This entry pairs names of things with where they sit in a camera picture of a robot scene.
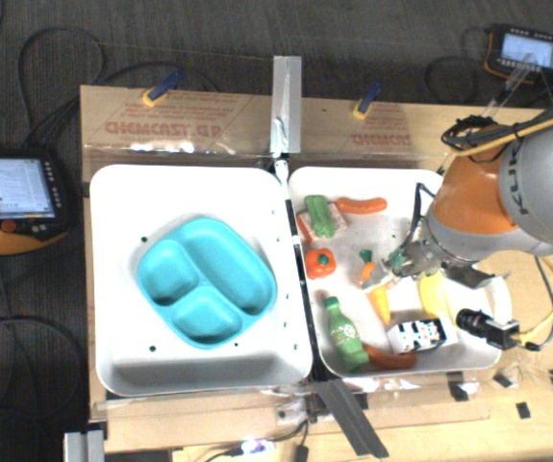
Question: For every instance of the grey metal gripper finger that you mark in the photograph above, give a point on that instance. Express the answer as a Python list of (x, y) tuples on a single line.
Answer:
[(373, 277), (392, 279)]

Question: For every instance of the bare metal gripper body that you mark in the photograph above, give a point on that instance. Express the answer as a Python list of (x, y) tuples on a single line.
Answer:
[(422, 257)]

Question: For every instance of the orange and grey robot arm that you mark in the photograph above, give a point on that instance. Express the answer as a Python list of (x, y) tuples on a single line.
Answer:
[(478, 200)]

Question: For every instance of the orange toy carrot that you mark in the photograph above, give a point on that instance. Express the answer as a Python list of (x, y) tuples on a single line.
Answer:
[(367, 270)]

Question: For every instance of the yellow toy corn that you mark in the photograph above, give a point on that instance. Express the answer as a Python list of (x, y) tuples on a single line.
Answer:
[(382, 303)]

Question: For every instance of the white plastic tray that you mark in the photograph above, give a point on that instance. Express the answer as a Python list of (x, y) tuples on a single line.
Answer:
[(401, 229), (122, 258)]

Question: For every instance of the yellow banana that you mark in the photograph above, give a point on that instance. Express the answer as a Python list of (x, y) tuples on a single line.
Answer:
[(432, 296)]

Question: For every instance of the orange toy bell pepper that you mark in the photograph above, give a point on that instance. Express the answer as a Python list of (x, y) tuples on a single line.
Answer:
[(318, 265)]

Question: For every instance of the white carton with black spots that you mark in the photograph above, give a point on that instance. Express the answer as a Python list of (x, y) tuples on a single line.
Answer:
[(420, 336)]

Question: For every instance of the green plastic bottle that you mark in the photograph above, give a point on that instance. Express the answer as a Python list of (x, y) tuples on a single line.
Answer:
[(345, 337)]

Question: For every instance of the orange toy sausage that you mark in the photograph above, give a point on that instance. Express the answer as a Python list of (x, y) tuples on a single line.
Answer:
[(394, 360), (361, 205)]

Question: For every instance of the green toy pea pods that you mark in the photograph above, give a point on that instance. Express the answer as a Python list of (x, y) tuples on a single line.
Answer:
[(320, 214)]

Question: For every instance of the red and white packet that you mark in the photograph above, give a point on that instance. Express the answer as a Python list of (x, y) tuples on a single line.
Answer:
[(305, 226)]

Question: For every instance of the blue divided plate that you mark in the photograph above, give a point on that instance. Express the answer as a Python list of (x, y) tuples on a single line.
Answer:
[(208, 282)]

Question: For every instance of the brown cardboard board red print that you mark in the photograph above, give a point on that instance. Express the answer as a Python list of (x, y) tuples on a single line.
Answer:
[(170, 128)]

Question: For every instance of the black cylinder on white bracket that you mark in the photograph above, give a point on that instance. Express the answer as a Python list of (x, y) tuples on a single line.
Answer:
[(487, 327)]

